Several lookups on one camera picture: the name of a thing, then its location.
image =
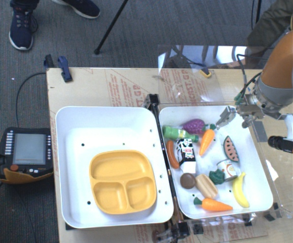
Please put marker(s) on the cow print milk carton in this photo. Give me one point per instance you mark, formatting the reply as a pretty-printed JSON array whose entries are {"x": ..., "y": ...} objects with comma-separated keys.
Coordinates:
[{"x": 186, "y": 156}]

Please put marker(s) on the yellow divided plate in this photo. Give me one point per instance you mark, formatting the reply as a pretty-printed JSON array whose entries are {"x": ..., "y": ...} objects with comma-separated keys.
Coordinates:
[{"x": 122, "y": 181}]

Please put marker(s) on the yellow banana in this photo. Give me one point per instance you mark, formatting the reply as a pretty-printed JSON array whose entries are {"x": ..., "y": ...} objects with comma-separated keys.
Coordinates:
[{"x": 239, "y": 191}]

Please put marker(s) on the small white can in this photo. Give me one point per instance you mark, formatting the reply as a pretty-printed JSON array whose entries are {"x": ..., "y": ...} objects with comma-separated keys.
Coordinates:
[{"x": 228, "y": 169}]

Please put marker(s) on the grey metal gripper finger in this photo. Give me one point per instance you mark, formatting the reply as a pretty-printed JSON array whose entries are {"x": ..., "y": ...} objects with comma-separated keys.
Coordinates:
[
  {"x": 226, "y": 116},
  {"x": 248, "y": 121}
]

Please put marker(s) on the red sausage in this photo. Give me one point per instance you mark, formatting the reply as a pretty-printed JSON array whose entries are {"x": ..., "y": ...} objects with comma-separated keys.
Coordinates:
[{"x": 171, "y": 154}]

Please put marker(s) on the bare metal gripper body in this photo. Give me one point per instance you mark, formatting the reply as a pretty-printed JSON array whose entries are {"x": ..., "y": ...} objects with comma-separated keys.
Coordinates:
[{"x": 253, "y": 109}]

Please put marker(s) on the white plastic tray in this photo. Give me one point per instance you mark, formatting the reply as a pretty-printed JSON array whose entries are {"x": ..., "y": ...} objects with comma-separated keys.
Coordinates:
[
  {"x": 111, "y": 125},
  {"x": 248, "y": 181}
]

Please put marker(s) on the black tripod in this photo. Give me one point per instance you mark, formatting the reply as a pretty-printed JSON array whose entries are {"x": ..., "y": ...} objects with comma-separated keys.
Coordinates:
[{"x": 113, "y": 21}]

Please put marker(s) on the orange carrot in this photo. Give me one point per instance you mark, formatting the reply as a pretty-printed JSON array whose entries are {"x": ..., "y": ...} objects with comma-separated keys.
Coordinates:
[
  {"x": 206, "y": 140},
  {"x": 215, "y": 205}
]

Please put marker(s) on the person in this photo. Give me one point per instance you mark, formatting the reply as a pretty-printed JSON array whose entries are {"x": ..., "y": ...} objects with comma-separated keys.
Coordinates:
[
  {"x": 22, "y": 29},
  {"x": 270, "y": 24}
]

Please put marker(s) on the black cylinder on white bracket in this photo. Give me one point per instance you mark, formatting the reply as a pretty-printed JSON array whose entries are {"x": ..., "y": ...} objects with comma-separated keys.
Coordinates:
[{"x": 280, "y": 143}]

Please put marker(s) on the purple grapes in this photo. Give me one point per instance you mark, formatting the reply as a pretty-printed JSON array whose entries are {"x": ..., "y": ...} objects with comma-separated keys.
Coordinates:
[{"x": 194, "y": 126}]

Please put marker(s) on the green broccoli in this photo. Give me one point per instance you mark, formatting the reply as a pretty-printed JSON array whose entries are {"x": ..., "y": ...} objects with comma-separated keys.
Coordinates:
[{"x": 217, "y": 177}]

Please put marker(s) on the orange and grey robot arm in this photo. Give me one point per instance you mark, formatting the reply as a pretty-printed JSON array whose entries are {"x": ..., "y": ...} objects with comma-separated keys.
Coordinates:
[{"x": 278, "y": 67}]

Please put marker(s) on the brown cardboard board red print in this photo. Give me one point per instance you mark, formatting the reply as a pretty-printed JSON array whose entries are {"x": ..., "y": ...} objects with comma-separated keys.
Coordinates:
[{"x": 90, "y": 92}]

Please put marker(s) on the green bottle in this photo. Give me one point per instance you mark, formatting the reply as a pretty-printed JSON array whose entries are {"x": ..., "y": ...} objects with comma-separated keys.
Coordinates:
[{"x": 173, "y": 133}]

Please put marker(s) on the brown round biscuit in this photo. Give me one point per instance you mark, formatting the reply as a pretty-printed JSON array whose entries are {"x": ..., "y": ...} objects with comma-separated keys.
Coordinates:
[{"x": 187, "y": 180}]

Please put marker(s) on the watermelon slice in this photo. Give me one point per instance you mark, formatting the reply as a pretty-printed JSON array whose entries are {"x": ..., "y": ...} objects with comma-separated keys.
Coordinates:
[{"x": 230, "y": 149}]

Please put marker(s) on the tan bread roll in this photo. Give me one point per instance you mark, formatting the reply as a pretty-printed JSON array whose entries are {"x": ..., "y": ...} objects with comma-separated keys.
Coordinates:
[{"x": 206, "y": 186}]

